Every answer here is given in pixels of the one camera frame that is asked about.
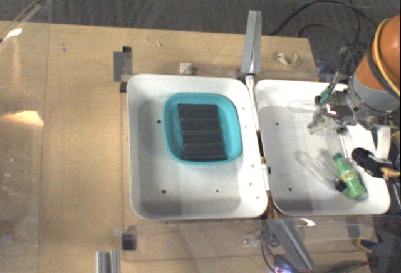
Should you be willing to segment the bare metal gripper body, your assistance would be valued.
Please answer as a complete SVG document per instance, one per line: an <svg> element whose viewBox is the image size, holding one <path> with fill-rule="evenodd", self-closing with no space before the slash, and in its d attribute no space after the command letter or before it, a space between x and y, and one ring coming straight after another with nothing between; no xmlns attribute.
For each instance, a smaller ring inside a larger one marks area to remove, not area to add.
<svg viewBox="0 0 401 273"><path fill-rule="evenodd" d="M321 93L315 99L322 113L339 125L360 125L366 130L373 130L378 126L388 126L392 118L391 110L375 108L373 103L363 100L353 90Z"/></svg>

